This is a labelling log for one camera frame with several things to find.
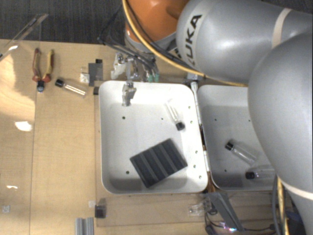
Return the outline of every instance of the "wooden surface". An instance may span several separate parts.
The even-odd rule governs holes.
[[[31,80],[36,47],[42,52],[43,71],[46,55],[55,51],[52,82],[42,94]],[[95,59],[103,60],[108,80],[114,55],[114,50],[100,45],[24,41],[0,62],[0,205],[11,205],[10,213],[0,213],[0,234],[70,235],[76,218],[94,216],[89,207],[97,200],[92,88],[81,99],[54,86],[54,81],[59,77],[79,81],[81,68],[87,69]],[[181,82],[185,76],[161,61],[158,66],[163,82],[169,77]],[[28,121],[32,130],[20,131],[16,121]],[[267,205],[260,210],[258,219],[268,217]],[[206,234],[204,222],[97,227],[95,221],[94,226],[96,235]]]

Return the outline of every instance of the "gray carpet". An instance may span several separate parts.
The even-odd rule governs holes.
[[[264,0],[312,13],[312,0]],[[28,39],[71,43],[97,43],[103,25],[120,0],[0,0],[0,38],[11,39],[37,13],[48,13],[41,30]],[[122,15],[114,29],[119,41],[124,28]]]

